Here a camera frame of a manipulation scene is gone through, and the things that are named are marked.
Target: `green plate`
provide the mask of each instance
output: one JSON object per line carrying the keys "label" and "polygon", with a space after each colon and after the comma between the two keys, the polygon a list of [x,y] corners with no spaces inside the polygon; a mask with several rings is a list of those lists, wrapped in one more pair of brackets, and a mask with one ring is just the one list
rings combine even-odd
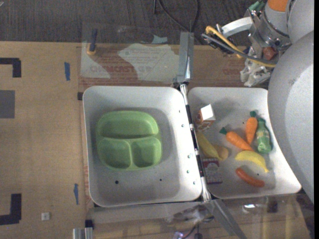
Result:
{"label": "green plate", "polygon": [[96,126],[98,155],[115,170],[141,170],[161,160],[160,129],[148,113],[113,111],[102,115]]}

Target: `yellow banana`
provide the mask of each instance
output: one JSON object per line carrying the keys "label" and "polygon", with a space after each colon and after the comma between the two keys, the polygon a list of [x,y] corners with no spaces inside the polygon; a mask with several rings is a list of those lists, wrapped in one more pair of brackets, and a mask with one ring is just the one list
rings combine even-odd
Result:
{"label": "yellow banana", "polygon": [[264,159],[264,157],[254,151],[243,150],[235,156],[235,159],[240,161],[248,160],[248,161],[254,162],[256,165],[259,165],[260,167],[262,167],[266,173],[269,172],[266,166],[266,160]]}
{"label": "yellow banana", "polygon": [[218,152],[215,149],[215,147],[207,140],[207,138],[204,136],[202,132],[197,131],[196,137],[199,148],[204,152],[205,156],[211,158],[218,158],[218,160],[222,160],[218,156]]}

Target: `carrot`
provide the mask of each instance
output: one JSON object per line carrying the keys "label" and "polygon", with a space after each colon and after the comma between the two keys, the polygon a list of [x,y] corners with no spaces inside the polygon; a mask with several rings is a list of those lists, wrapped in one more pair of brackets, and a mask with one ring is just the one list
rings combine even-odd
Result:
{"label": "carrot", "polygon": [[229,141],[234,146],[242,150],[254,151],[253,148],[243,138],[241,138],[236,132],[234,131],[227,132],[224,127],[219,132],[226,135],[226,140]]}
{"label": "carrot", "polygon": [[256,113],[254,111],[250,112],[250,118],[246,122],[246,140],[249,145],[251,145],[254,140],[255,133],[257,130],[258,121],[256,119]]}
{"label": "carrot", "polygon": [[244,169],[238,167],[236,169],[236,174],[238,175],[238,177],[240,179],[242,179],[243,181],[247,182],[248,184],[255,186],[255,187],[264,187],[265,186],[265,182],[262,180],[258,180],[250,175],[248,175]]}

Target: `gray floor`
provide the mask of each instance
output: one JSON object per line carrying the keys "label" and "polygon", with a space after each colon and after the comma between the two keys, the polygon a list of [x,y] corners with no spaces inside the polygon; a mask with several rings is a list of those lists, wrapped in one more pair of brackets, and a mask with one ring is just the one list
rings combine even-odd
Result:
{"label": "gray floor", "polygon": [[[80,42],[100,29],[98,41],[149,41],[153,35],[178,43],[182,30],[154,0],[0,0],[1,41]],[[225,25],[241,18],[256,0],[198,0],[195,36],[207,25]],[[162,0],[164,7],[189,29],[195,0]],[[237,45],[249,45],[246,33],[235,36]]]}

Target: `red sausage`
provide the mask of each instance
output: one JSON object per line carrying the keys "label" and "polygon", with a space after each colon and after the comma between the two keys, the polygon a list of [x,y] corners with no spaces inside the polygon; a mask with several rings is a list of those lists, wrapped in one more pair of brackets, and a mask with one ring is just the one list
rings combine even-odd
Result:
{"label": "red sausage", "polygon": [[262,180],[255,179],[254,177],[249,176],[242,168],[238,167],[236,169],[236,174],[239,176],[240,179],[244,180],[245,182],[253,185],[255,187],[264,187],[265,182]]}

